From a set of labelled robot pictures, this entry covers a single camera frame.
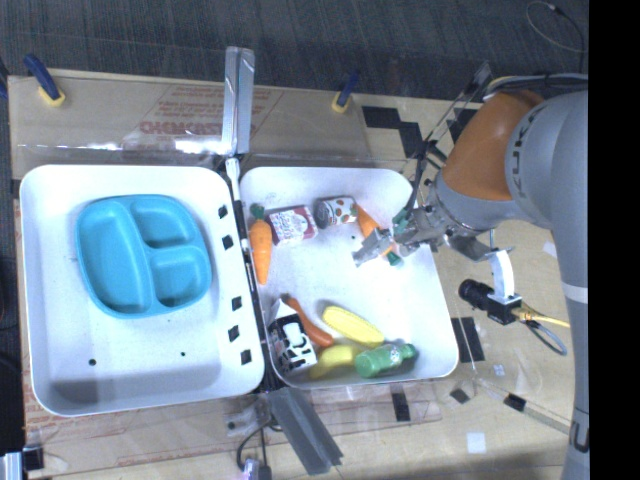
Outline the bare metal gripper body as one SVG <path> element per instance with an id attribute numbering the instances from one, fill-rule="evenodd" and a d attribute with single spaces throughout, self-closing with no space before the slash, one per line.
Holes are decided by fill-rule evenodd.
<path id="1" fill-rule="evenodd" d="M 432 204 L 403 208 L 392 219 L 392 235 L 402 256 L 413 254 L 422 245 L 436 250 L 452 227 L 453 220 L 441 207 Z"/>

